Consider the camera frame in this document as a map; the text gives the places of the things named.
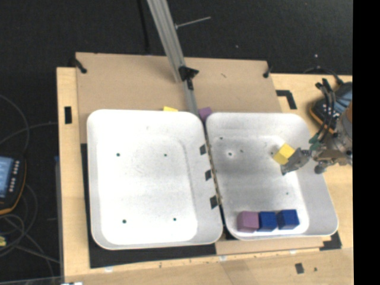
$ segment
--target black background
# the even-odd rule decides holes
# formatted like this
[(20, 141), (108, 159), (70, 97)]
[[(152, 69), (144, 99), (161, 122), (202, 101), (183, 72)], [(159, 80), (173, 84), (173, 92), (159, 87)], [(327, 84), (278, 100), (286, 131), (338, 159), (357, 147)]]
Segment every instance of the black background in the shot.
[[(24, 111), (30, 125), (56, 122), (56, 67), (67, 66), (75, 52), (163, 55), (147, 3), (141, 2), (148, 43), (138, 0), (0, 0), (0, 94)], [(352, 75), (353, 0), (168, 3), (177, 24), (211, 16), (178, 30), (185, 56), (267, 60), (273, 72), (283, 73), (319, 65)], [(21, 117), (0, 100), (0, 140), (21, 128)], [(24, 140), (19, 135), (0, 151), (21, 151)], [(56, 126), (31, 131), (27, 183), (36, 191), (39, 213), (30, 235), (55, 258), (58, 155)], [(22, 245), (34, 248), (27, 240)], [(0, 281), (49, 276), (44, 260), (22, 251), (0, 258), (0, 266)], [(59, 266), (52, 267), (58, 275)]]

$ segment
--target purple cube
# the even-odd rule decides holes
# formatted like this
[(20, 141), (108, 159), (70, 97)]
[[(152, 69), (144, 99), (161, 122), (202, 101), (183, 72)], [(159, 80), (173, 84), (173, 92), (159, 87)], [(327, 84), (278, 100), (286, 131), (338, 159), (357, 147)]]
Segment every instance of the purple cube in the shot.
[(237, 215), (237, 230), (241, 232), (255, 232), (259, 229), (259, 213), (242, 211)]
[(206, 123), (206, 119), (213, 113), (210, 107), (203, 107), (198, 110), (199, 116), (203, 123)]

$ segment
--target multimeter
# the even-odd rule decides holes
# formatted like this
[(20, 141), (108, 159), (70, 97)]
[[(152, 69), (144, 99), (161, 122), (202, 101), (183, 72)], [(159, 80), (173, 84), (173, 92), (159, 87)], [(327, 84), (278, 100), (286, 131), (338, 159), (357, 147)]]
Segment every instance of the multimeter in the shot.
[(26, 161), (20, 154), (0, 153), (0, 215), (11, 212), (23, 193)]

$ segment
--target blue cube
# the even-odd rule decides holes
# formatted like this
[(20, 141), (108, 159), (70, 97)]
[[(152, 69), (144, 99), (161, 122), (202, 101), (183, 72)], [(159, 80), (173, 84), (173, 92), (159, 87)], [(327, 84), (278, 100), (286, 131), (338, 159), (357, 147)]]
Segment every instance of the blue cube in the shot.
[(299, 225), (297, 210), (282, 210), (277, 214), (277, 223), (280, 230), (294, 229)]
[(257, 231), (270, 232), (277, 228), (275, 212), (262, 211), (259, 213), (260, 228)]

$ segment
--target white tray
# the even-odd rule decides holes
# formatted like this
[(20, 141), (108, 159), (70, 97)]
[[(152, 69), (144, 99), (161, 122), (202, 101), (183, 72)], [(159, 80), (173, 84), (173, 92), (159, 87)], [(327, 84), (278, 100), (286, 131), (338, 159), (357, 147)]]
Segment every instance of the white tray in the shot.
[(106, 249), (201, 245), (223, 230), (201, 121), (98, 110), (87, 121), (91, 231)]
[[(213, 113), (207, 134), (216, 170), (226, 226), (241, 240), (286, 236), (327, 236), (338, 220), (323, 175), (314, 161), (286, 175), (272, 155), (284, 143), (309, 148), (304, 120), (285, 113)], [(300, 225), (293, 230), (238, 231), (241, 211), (296, 209)]]

